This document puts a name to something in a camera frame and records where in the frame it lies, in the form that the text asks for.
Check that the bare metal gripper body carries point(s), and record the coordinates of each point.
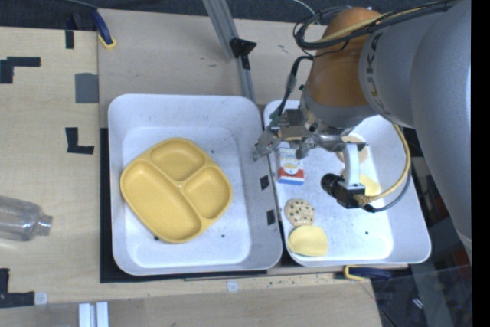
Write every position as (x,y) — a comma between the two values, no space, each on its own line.
(294,124)

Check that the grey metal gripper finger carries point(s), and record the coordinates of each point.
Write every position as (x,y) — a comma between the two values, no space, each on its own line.
(303,149)
(266,143)

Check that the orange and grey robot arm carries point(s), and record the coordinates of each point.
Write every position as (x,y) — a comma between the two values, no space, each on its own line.
(402,80)

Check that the white orange and blue carton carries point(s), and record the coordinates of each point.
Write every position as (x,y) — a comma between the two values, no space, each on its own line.
(290,168)

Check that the beige round biscuit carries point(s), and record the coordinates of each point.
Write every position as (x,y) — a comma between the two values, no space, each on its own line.
(363,153)

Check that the chocolate chip biscuit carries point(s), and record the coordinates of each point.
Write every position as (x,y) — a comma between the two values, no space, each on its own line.
(299,212)

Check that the yellow potato crisp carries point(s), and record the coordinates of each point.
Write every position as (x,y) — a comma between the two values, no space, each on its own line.
(308,241)
(371,185)

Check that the white plastic tray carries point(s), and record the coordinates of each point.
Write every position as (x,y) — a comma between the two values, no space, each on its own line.
(237,241)
(352,237)

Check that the yellow divided plate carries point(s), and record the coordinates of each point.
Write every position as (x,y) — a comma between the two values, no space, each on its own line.
(164,195)

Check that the pale wood board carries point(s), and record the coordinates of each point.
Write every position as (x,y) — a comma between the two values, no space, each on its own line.
(164,53)

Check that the clear plastic bottle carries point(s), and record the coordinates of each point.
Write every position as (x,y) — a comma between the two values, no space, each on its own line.
(19,218)

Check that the black cylinder on white bracket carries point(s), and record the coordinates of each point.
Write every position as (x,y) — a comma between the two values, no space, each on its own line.
(344,189)

